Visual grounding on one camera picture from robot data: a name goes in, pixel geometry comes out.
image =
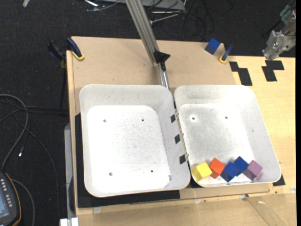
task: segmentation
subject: black floor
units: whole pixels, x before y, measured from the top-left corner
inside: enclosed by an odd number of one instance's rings
[[[98,12],[83,0],[0,0],[0,87],[21,99],[26,106],[59,109],[63,86],[60,62],[48,53],[48,43],[56,40],[61,46],[70,36],[139,38],[134,22],[124,4]],[[187,14],[158,22],[154,26],[157,40],[208,41],[215,38],[227,47],[233,44],[232,55],[262,56],[266,38],[262,36],[279,19],[279,13],[290,0],[189,0]],[[101,2],[101,6],[111,3]],[[152,19],[163,15],[150,13]],[[281,54],[295,57],[295,48]],[[17,109],[13,100],[0,97],[0,163],[16,142],[22,127],[13,116]],[[65,95],[63,109],[68,110]],[[31,192],[36,209],[37,226],[58,225],[66,218],[64,127],[66,113],[32,108],[30,132],[23,156],[18,157],[25,136],[8,159],[5,171],[22,182]],[[24,124],[25,114],[16,113]],[[58,184],[53,164],[57,172]],[[32,208],[25,190],[16,185],[23,218],[20,225],[31,225]]]

